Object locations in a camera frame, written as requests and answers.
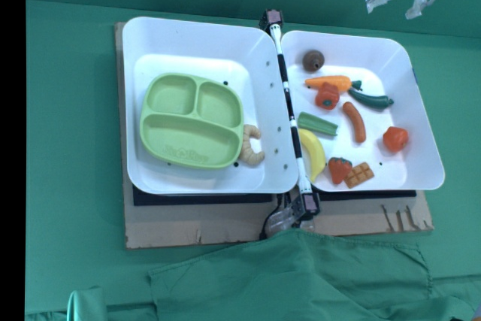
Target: green divided plate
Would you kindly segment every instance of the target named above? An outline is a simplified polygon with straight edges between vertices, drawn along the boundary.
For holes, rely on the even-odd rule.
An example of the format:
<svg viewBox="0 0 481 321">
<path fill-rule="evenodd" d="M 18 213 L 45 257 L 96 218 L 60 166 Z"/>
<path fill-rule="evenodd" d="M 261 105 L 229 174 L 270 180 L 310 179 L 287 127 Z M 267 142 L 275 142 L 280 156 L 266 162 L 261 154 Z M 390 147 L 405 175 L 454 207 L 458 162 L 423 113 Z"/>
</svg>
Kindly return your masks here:
<svg viewBox="0 0 481 321">
<path fill-rule="evenodd" d="M 228 86 L 177 73 L 150 83 L 141 140 L 152 156 L 191 168 L 224 168 L 239 157 L 243 134 L 242 103 Z"/>
</svg>

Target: tomato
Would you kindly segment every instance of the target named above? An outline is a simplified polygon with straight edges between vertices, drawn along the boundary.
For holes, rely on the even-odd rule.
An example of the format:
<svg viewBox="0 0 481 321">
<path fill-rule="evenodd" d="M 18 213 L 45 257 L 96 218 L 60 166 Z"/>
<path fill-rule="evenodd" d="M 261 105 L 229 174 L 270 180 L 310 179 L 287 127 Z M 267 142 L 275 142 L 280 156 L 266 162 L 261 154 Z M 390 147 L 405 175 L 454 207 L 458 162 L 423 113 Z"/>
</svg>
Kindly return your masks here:
<svg viewBox="0 0 481 321">
<path fill-rule="evenodd" d="M 389 127 L 383 135 L 383 143 L 389 151 L 397 153 L 406 146 L 409 141 L 409 134 L 401 127 Z"/>
</svg>

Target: green cloth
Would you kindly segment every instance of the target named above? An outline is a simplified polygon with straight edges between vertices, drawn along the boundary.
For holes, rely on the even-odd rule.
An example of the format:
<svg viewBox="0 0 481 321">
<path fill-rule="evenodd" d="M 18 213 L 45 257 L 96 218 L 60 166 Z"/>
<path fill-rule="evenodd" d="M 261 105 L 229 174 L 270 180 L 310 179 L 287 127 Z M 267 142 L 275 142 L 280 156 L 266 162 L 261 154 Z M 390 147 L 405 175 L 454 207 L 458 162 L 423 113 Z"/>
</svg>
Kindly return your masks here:
<svg viewBox="0 0 481 321">
<path fill-rule="evenodd" d="M 150 271 L 159 320 L 471 320 L 419 248 L 290 229 Z"/>
</svg>

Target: carrot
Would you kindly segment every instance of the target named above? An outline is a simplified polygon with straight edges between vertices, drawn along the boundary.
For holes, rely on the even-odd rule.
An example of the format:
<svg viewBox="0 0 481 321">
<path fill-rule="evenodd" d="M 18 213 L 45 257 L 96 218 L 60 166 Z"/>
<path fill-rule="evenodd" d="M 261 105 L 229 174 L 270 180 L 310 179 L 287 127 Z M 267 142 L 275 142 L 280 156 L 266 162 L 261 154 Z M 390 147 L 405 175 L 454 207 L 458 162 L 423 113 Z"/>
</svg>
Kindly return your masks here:
<svg viewBox="0 0 481 321">
<path fill-rule="evenodd" d="M 343 111 L 351 120 L 352 127 L 354 128 L 355 141 L 361 144 L 366 140 L 366 128 L 361 114 L 350 101 L 343 104 Z"/>
<path fill-rule="evenodd" d="M 311 77 L 305 81 L 306 85 L 314 89 L 320 88 L 324 83 L 334 84 L 339 92 L 347 91 L 351 87 L 361 89 L 361 81 L 356 80 L 352 82 L 346 75 L 325 75 L 324 77 Z"/>
</svg>

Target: strawberry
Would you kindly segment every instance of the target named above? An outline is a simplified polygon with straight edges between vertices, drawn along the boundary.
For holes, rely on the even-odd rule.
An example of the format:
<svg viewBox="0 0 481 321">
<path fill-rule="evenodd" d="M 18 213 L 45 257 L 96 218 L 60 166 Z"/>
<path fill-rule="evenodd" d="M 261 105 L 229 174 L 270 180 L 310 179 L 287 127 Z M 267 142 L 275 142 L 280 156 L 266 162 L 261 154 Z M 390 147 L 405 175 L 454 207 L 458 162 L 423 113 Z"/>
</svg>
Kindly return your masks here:
<svg viewBox="0 0 481 321">
<path fill-rule="evenodd" d="M 352 163 L 344 158 L 332 157 L 329 159 L 328 167 L 331 172 L 332 183 L 338 185 L 352 170 Z"/>
</svg>

